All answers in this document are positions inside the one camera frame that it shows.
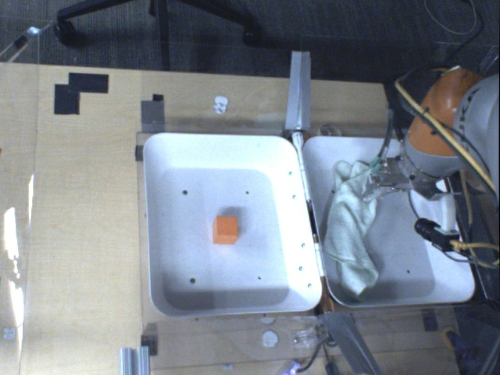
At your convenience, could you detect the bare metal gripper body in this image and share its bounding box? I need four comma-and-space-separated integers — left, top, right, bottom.
377, 155, 439, 202

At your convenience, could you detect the pale green cloth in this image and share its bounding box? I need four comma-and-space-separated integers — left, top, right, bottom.
323, 159, 380, 302

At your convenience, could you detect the white plastic tray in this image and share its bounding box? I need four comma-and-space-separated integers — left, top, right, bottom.
141, 132, 323, 320
302, 135, 477, 309

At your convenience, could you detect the thin black and white rod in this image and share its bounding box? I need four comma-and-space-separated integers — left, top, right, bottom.
291, 130, 327, 310

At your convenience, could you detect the orange cube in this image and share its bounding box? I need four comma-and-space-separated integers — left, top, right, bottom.
212, 215, 240, 246

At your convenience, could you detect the black office chair base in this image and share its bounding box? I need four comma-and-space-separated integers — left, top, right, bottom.
52, 0, 271, 72

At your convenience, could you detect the black cylinder on white bracket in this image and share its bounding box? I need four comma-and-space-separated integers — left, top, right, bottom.
409, 177, 462, 252

